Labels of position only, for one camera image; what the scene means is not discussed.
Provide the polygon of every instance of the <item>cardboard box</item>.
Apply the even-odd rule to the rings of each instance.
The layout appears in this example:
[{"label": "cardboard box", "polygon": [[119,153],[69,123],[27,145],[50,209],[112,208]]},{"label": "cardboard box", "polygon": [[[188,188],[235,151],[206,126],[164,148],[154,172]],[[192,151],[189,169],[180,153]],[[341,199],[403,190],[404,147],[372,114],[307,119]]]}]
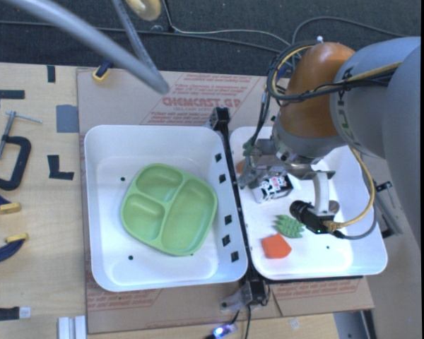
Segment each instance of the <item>cardboard box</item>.
[{"label": "cardboard box", "polygon": [[[89,334],[228,322],[235,312],[223,311],[220,300],[239,290],[238,282],[116,293],[107,292],[94,281],[83,139],[89,129],[100,124],[203,126],[208,124],[214,107],[229,108],[230,131],[253,126],[259,116],[265,77],[162,72],[172,87],[162,96],[125,71],[112,69],[101,83],[92,79],[93,71],[79,69],[77,73]],[[276,113],[274,107],[271,115]],[[270,288],[269,303],[255,308],[252,318],[373,308],[365,278],[279,283]]]}]

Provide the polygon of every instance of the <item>wooden surface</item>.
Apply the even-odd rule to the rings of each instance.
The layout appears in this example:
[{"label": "wooden surface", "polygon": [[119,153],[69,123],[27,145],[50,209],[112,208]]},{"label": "wooden surface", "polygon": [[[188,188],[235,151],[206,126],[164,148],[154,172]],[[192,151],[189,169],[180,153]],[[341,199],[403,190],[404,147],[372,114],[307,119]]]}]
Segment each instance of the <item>wooden surface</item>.
[{"label": "wooden surface", "polygon": [[[57,133],[56,106],[76,106],[76,69],[57,67],[56,83],[47,82],[47,67],[0,64],[0,89],[24,90],[23,100],[0,101],[0,139],[6,111],[43,120],[16,118],[10,136],[32,143],[20,186],[0,195],[19,202],[19,213],[0,215],[0,246],[7,236],[27,232],[30,239],[14,256],[0,263],[0,308],[30,307],[31,317],[0,321],[0,338],[56,338],[59,317],[86,314],[85,264],[81,210],[80,157],[77,133]],[[9,179],[17,146],[7,144],[0,161],[0,178]],[[73,180],[49,178],[48,155],[58,155],[61,172]],[[243,338],[246,322],[229,336]],[[216,326],[190,326],[89,338],[203,338]],[[333,314],[255,320],[249,338],[337,339]]]}]

